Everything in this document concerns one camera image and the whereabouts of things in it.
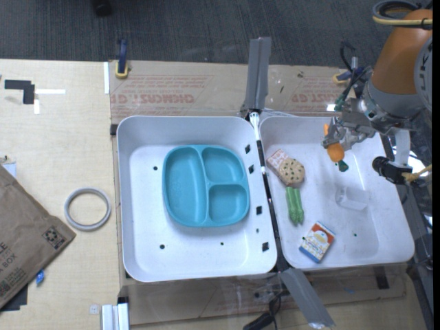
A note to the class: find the black cylinder on white bracket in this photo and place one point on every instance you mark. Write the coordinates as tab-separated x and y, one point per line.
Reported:
390	170

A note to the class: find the brown cardboard board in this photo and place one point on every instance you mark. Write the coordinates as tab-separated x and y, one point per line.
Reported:
192	91

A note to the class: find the orange carrot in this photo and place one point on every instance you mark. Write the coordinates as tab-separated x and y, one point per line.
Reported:
335	152

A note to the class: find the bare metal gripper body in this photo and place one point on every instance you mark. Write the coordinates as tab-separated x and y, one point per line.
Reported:
355	117

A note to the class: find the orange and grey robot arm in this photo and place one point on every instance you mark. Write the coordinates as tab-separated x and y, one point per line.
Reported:
395	67

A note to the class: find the clear plastic cup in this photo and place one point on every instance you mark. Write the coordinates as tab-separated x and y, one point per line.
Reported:
349	199

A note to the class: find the green asparagus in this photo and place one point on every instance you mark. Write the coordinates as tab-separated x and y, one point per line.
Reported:
295	205

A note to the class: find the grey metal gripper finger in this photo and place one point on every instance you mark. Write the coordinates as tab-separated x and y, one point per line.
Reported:
354	139
331	134

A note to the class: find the brown paper envelope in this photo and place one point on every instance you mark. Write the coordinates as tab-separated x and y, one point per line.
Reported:
24	232

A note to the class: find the blue divided plate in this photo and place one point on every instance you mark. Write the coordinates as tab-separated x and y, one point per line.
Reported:
187	187

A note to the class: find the beige chocolate chip cookie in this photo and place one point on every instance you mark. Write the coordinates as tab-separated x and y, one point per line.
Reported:
292	172

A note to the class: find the white plastic tray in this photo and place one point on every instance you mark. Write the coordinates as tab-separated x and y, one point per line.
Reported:
371	225
144	218

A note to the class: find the orange and white carton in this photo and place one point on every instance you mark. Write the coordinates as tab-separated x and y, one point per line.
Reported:
318	241

